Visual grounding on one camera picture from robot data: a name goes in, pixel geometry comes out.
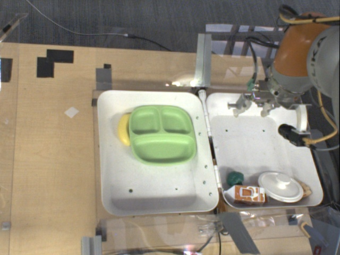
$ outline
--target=green object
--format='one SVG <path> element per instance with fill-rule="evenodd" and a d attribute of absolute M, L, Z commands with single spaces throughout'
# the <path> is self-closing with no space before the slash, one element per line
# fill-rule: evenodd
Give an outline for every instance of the green object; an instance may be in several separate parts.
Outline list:
<path fill-rule="evenodd" d="M 246 83 L 246 89 L 247 91 L 252 91 L 252 89 L 255 86 L 255 81 L 254 78 L 251 78 L 247 83 Z"/>
<path fill-rule="evenodd" d="M 235 171 L 229 173 L 227 177 L 227 183 L 230 187 L 234 185 L 242 185 L 243 180 L 244 180 L 243 174 Z"/>
<path fill-rule="evenodd" d="M 141 106 L 129 121 L 132 152 L 144 164 L 180 164 L 196 155 L 189 114 L 175 106 Z"/>

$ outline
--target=white lid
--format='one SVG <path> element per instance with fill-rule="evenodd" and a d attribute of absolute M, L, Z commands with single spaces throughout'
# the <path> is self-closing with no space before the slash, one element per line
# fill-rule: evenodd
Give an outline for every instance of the white lid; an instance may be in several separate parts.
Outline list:
<path fill-rule="evenodd" d="M 258 183 L 268 196 L 282 202 L 297 202 L 303 196 L 301 185 L 280 172 L 264 172 L 259 176 Z"/>

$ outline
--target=white tray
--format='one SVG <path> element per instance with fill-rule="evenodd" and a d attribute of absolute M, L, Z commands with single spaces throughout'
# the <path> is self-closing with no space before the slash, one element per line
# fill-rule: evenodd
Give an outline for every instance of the white tray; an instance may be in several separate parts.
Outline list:
<path fill-rule="evenodd" d="M 191 116 L 197 154 L 185 164 L 140 163 L 118 139 L 121 116 L 143 105 L 173 105 Z M 98 99 L 101 195 L 119 216 L 210 211 L 218 189 L 200 100 L 191 93 L 107 91 Z"/>
<path fill-rule="evenodd" d="M 307 184 L 312 195 L 292 204 L 270 199 L 260 207 L 285 208 L 320 204 L 323 192 L 311 151 L 306 147 L 292 145 L 277 131 L 281 124 L 296 126 L 296 112 L 281 107 L 263 118 L 260 116 L 261 108 L 253 103 L 245 113 L 235 118 L 232 109 L 228 109 L 228 103 L 236 103 L 239 96 L 236 93 L 214 93 L 207 99 L 223 189 L 229 188 L 226 178 L 231 171 L 243 173 L 243 184 L 255 186 L 262 172 L 278 171 Z M 238 209 L 256 207 L 233 203 L 227 196 L 225 201 Z"/>

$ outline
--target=green tray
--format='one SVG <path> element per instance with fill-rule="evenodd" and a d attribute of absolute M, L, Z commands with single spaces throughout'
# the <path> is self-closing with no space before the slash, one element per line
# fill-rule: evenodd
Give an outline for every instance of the green tray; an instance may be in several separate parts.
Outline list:
<path fill-rule="evenodd" d="M 196 155 L 189 114 L 175 106 L 141 106 L 129 121 L 134 156 L 144 164 L 181 164 Z"/>

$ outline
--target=wooden table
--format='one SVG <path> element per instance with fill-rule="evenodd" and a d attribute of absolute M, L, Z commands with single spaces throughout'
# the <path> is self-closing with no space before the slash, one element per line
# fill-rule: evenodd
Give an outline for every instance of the wooden table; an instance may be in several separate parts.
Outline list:
<path fill-rule="evenodd" d="M 14 109 L 13 114 L 16 111 L 15 143 L 14 139 L 0 143 L 0 148 L 15 145 L 11 215 L 7 212 L 12 227 L 0 234 L 0 254 L 7 254 L 8 248 L 10 255 L 80 254 L 81 238 L 95 234 L 96 195 L 100 196 L 96 194 L 91 106 L 96 68 L 103 68 L 104 63 L 111 64 L 113 83 L 122 86 L 126 82 L 142 84 L 146 80 L 150 82 L 145 82 L 145 88 L 150 84 L 165 86 L 169 80 L 193 75 L 196 55 L 6 45 L 2 56 L 13 58 L 13 68 L 19 67 L 19 80 L 13 77 L 11 82 L 3 83 L 0 92 L 7 92 L 15 103 L 16 94 L 10 92 L 15 92 L 18 83 L 17 109 L 9 107 Z M 73 50 L 74 62 L 55 63 L 54 78 L 37 78 L 37 57 L 46 57 L 47 49 Z M 245 84 L 251 74 L 251 59 L 212 58 L 214 84 L 243 88 L 240 85 Z M 1 104 L 0 110 L 8 108 Z M 79 111 L 73 118 L 65 114 L 71 107 Z M 281 238 L 280 232 L 274 233 L 272 229 L 266 232 L 274 234 L 271 239 L 256 240 L 262 254 L 311 253 L 308 239 L 301 232 L 295 231 L 298 235 L 295 237 Z M 222 254 L 239 254 L 231 239 L 223 241 Z M 206 247 L 204 254 L 218 254 L 216 239 Z"/>

